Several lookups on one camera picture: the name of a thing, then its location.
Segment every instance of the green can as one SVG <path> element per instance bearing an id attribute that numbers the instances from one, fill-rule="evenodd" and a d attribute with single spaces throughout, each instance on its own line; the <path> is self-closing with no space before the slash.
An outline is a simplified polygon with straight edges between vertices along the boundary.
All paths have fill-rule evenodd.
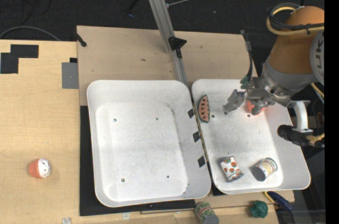
<path id="1" fill-rule="evenodd" d="M 211 205 L 206 201 L 198 203 L 194 212 L 202 224 L 219 224 L 219 218 L 214 213 Z"/>

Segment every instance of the black bracket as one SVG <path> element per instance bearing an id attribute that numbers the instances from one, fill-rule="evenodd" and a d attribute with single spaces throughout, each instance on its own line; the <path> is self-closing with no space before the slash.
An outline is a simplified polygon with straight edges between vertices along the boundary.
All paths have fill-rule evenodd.
<path id="1" fill-rule="evenodd" d="M 187 40 L 179 39 L 176 37 L 170 37 L 168 39 L 169 45 L 171 46 L 172 51 L 176 50 L 176 56 L 182 58 L 180 48 L 185 45 Z"/>

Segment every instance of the wooden table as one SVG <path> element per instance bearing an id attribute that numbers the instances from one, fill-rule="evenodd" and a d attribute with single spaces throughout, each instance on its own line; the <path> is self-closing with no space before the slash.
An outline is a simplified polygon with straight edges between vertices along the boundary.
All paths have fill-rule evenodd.
<path id="1" fill-rule="evenodd" d="M 159 79 L 176 78 L 171 61 L 165 59 L 168 55 L 162 53 L 161 49 L 146 48 L 145 51 L 142 48 L 143 53 L 140 51 L 130 56 L 130 44 L 136 44 L 136 37 L 143 38 L 138 41 L 141 46 L 145 42 L 151 44 L 160 39 L 158 31 L 80 26 L 78 33 L 89 48 L 95 42 L 102 43 L 112 36 L 120 42 L 120 47 L 113 45 L 113 57 L 110 57 L 109 52 L 105 55 L 111 60 L 112 67 L 106 72 L 116 73 L 117 79 L 157 79 L 159 73 L 155 65 L 161 65 L 161 69 L 166 71 L 161 71 Z M 176 32 L 176 36 L 188 40 L 182 52 L 190 84 L 199 78 L 242 78 L 247 73 L 248 56 L 240 35 Z M 79 51 L 81 47 L 78 42 L 1 40 L 0 52 L 10 52 L 11 44 L 39 45 L 39 58 L 19 58 L 18 74 L 0 74 L 1 223 L 62 223 L 62 218 L 67 217 L 72 224 L 199 223 L 193 210 L 131 212 L 130 220 L 123 220 L 122 213 L 80 217 L 79 106 L 86 105 L 84 87 L 97 78 L 91 73 L 106 67 L 108 60 L 101 59 L 101 62 L 97 61 L 92 67 L 86 68 L 85 55 L 91 57 L 87 61 L 91 64 L 98 54 L 92 52 L 90 56 L 85 49 L 84 52 Z M 124 53 L 129 55 L 128 60 L 126 57 L 124 59 Z M 64 89 L 61 63 L 76 57 L 79 58 L 80 90 Z M 210 68 L 202 63 L 201 57 L 210 57 Z M 121 67 L 124 61 L 127 66 Z M 138 78 L 130 73 L 131 65 L 134 65 Z M 144 67 L 149 67 L 151 73 L 144 71 Z M 107 73 L 101 72 L 100 78 L 102 76 L 107 76 Z M 29 163 L 40 157 L 51 162 L 52 173 L 46 179 L 35 179 L 28 173 Z M 294 201 L 292 191 L 279 193 L 290 202 Z M 263 193 L 208 195 L 196 202 L 202 200 L 210 202 L 220 223 L 279 223 L 273 205 Z M 255 200 L 265 201 L 269 205 L 266 218 L 255 219 L 250 216 L 249 207 Z"/>

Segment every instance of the empty white tray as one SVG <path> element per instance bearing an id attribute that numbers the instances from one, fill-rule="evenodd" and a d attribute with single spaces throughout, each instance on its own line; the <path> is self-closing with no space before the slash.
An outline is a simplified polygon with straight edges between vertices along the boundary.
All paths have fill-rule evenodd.
<path id="1" fill-rule="evenodd" d="M 188 88 L 175 80 L 97 80 L 87 89 L 94 186 L 108 207 L 196 199 L 211 179 Z"/>
<path id="2" fill-rule="evenodd" d="M 209 100 L 210 121 L 200 126 L 215 186 L 226 194 L 307 188 L 310 173 L 301 148 L 277 134 L 281 124 L 292 125 L 288 110 L 275 104 L 251 115 L 243 104 L 224 115 L 222 105 L 234 89 L 242 91 L 240 80 L 201 79 L 192 85 L 196 104 L 205 94 Z M 245 174 L 236 181 L 228 182 L 220 167 L 227 156 L 234 156 Z M 267 157 L 276 161 L 278 170 L 261 182 L 253 167 Z"/>

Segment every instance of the watermelon slice toy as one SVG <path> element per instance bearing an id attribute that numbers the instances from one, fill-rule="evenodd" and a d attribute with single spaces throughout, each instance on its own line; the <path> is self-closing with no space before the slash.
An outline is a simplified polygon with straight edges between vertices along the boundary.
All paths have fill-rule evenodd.
<path id="1" fill-rule="evenodd" d="M 203 96 L 198 102 L 198 115 L 203 122 L 210 121 L 210 106 L 207 95 Z"/>

